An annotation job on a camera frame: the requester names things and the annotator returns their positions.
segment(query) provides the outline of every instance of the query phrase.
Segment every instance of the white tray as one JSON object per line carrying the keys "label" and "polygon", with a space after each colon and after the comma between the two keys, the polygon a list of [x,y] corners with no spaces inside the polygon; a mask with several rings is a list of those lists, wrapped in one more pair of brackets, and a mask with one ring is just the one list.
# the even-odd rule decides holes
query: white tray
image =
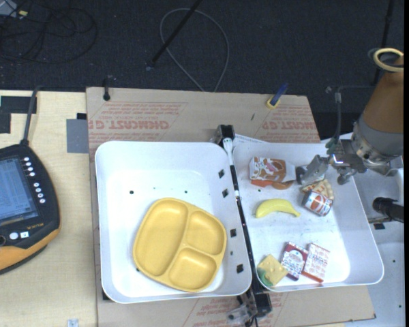
{"label": "white tray", "polygon": [[[284,277],[276,286],[268,287],[274,292],[367,285],[377,283],[383,277],[382,259],[353,178],[345,185],[338,185],[338,173],[329,167],[326,178],[332,185],[335,200],[325,217],[301,206],[303,194],[297,182],[286,190],[277,190],[272,186],[258,187],[250,182],[249,162],[254,156],[283,159],[295,166],[305,166],[317,154],[327,156],[324,144],[245,142],[234,148],[239,192],[255,265],[268,254],[280,261],[287,242],[302,247],[313,242],[331,252],[323,283],[304,276],[300,276],[298,281]],[[256,218],[258,205],[272,198],[287,199],[301,216],[274,212]]]}
{"label": "white tray", "polygon": [[[98,148],[95,169],[102,286],[110,299],[134,303],[237,296],[248,290],[252,270],[228,157],[220,146],[209,142],[111,141]],[[201,292],[176,290],[136,270],[132,257],[136,233],[150,205],[161,198],[195,204],[215,215],[226,229],[222,265],[212,284]]]}

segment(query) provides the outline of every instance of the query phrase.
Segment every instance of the yellow sponge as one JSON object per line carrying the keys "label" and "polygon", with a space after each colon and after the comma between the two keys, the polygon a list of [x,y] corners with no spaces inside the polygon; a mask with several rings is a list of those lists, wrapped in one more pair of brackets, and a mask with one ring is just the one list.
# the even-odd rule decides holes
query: yellow sponge
{"label": "yellow sponge", "polygon": [[271,254],[268,254],[268,256],[259,263],[258,273],[262,271],[264,271],[265,279],[273,286],[277,285],[277,283],[288,274],[288,271]]}

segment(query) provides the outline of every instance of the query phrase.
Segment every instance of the button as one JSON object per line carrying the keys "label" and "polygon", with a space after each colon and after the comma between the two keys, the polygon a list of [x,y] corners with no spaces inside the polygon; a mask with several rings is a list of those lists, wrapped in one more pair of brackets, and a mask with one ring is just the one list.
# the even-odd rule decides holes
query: button
{"label": "button", "polygon": [[16,240],[16,239],[18,238],[18,232],[11,232],[11,233],[9,234],[9,238],[10,238],[11,240]]}

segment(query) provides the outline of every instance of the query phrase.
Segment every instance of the screen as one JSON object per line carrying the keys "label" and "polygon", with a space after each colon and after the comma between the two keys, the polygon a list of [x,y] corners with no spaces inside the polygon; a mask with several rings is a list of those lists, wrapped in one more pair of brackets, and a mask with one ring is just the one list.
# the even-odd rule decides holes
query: screen
{"label": "screen", "polygon": [[0,161],[0,225],[38,216],[18,157]]}

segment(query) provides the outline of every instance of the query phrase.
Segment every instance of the yellow ring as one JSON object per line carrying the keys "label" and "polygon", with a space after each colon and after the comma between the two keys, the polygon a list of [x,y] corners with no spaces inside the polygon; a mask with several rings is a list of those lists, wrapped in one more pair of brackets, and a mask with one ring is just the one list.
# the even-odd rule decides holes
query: yellow ring
{"label": "yellow ring", "polygon": [[392,65],[387,65],[385,63],[383,63],[382,61],[380,61],[379,56],[382,53],[386,53],[386,52],[392,52],[395,53],[397,56],[403,56],[403,52],[402,51],[398,51],[395,48],[379,48],[374,54],[373,54],[373,60],[374,63],[376,65],[378,65],[379,67],[381,67],[384,70],[387,70],[388,72],[394,72],[394,73],[402,73],[404,72],[404,67],[393,67]]}

